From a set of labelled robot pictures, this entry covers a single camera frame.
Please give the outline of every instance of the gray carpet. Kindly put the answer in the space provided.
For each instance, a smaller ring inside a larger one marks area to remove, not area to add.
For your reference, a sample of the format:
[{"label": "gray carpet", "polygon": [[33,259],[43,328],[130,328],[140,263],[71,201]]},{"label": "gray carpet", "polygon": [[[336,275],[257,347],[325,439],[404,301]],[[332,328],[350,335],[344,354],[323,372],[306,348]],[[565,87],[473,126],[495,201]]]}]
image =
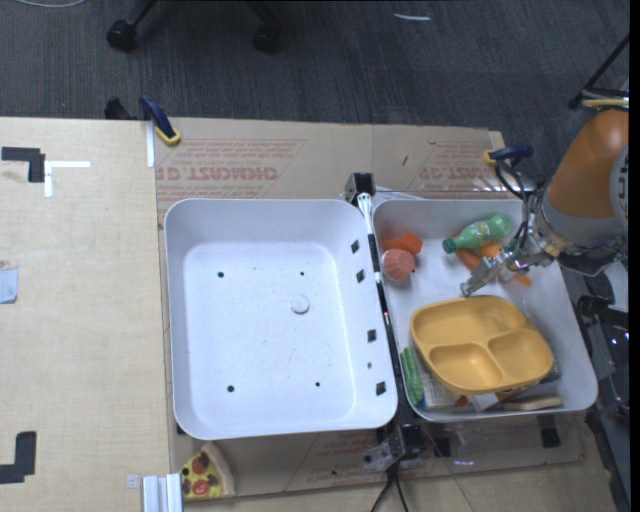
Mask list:
[{"label": "gray carpet", "polygon": [[[0,0],[0,116],[102,119],[114,96],[141,116],[149,94],[169,116],[485,127],[532,145],[519,169],[540,181],[593,115],[568,103],[629,32],[631,2],[270,2],[284,24],[273,55],[252,47],[260,22],[243,2],[200,1],[159,2],[123,53],[106,34],[133,3]],[[627,47],[597,85],[628,78]]]}]

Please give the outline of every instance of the toy bottle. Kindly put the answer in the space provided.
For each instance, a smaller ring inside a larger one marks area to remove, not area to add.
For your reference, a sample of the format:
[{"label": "toy bottle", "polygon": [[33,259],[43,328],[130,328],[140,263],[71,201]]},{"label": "toy bottle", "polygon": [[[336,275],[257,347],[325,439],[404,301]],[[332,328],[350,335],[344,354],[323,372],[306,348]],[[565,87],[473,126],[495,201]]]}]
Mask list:
[{"label": "toy bottle", "polygon": [[447,238],[442,242],[442,248],[447,254],[452,254],[461,248],[477,249],[487,242],[507,236],[510,230],[509,218],[497,213],[488,219],[469,224],[458,236]]}]

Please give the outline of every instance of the yellow plastic tray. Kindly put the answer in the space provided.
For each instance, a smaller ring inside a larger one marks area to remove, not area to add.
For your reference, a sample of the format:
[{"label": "yellow plastic tray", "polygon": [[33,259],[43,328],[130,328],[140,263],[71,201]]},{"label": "yellow plastic tray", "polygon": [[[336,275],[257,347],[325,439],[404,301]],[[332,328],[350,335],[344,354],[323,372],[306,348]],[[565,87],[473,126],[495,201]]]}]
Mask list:
[{"label": "yellow plastic tray", "polygon": [[445,386],[463,395],[533,384],[553,365],[536,326],[502,297],[436,302],[414,311],[410,322],[425,362]]}]

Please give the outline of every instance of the wooden board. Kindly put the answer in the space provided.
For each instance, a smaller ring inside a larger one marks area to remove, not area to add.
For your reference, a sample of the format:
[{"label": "wooden board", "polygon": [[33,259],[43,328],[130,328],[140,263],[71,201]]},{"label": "wooden board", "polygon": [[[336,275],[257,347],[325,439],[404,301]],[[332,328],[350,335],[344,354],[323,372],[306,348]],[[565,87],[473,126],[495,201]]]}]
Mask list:
[{"label": "wooden board", "polygon": [[54,195],[0,162],[0,464],[37,433],[35,474],[0,510],[138,510],[128,474],[169,470],[154,172],[144,123],[3,119],[0,145],[40,148]]}]

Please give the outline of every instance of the black wire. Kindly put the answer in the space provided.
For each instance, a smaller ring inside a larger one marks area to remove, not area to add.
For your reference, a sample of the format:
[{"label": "black wire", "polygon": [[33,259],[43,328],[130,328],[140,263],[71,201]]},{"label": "black wire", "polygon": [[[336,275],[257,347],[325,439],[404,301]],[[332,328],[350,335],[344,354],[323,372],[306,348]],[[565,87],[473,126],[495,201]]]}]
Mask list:
[{"label": "black wire", "polygon": [[396,484],[396,487],[398,488],[398,494],[400,495],[402,506],[405,512],[409,512],[409,508],[407,507],[407,502],[405,501],[404,494],[402,494],[402,489],[400,488],[400,479],[398,478],[399,465],[400,463],[396,462],[387,469],[387,482],[384,484],[382,491],[380,491],[380,494],[378,495],[376,502],[373,504],[373,507],[371,507],[371,512],[375,512],[375,510],[378,508],[380,503],[382,503],[382,500],[387,495],[387,493],[389,492],[389,489],[391,489],[391,486],[393,485],[394,482]]},{"label": "black wire", "polygon": [[[527,198],[527,194],[524,190],[524,183],[522,182],[522,178],[520,177],[520,174],[518,174],[517,172],[515,172],[513,169],[511,169],[510,167],[507,167],[506,164],[504,164],[501,161],[496,162],[496,176],[498,177],[498,179],[500,180],[500,182],[507,188],[507,190],[509,190],[514,196],[516,196],[518,199],[520,199],[521,201],[524,202],[524,209],[526,211],[528,211],[528,198]],[[509,185],[509,183],[507,182],[507,180],[504,178],[502,172],[505,171],[507,174],[509,174],[509,176],[511,176],[517,183],[518,188],[520,189],[520,192],[516,192],[513,187],[511,185]],[[519,246],[520,249],[522,249],[524,247],[524,243],[527,240],[527,234],[529,232],[529,218],[527,213],[525,212],[523,214],[523,219],[522,219],[522,224],[520,224],[520,227],[518,228],[518,231],[516,233],[516,235],[514,236],[514,238],[516,240],[519,240]]]},{"label": "black wire", "polygon": [[384,487],[382,488],[382,491],[380,491],[380,494],[378,495],[376,502],[373,504],[373,507],[371,507],[371,512],[375,512],[375,510],[378,508],[378,505],[382,503],[382,499],[386,496],[387,492],[389,492],[389,489],[391,488],[392,483],[393,483],[393,475],[391,474],[391,472],[387,471],[387,483],[384,484]]},{"label": "black wire", "polygon": [[398,488],[400,501],[402,501],[402,508],[404,509],[404,512],[409,512],[409,507],[407,507],[407,502],[404,500],[404,494],[402,494],[402,487],[400,487],[400,479],[398,478],[398,473],[396,473],[394,480],[396,481],[396,487]]}]

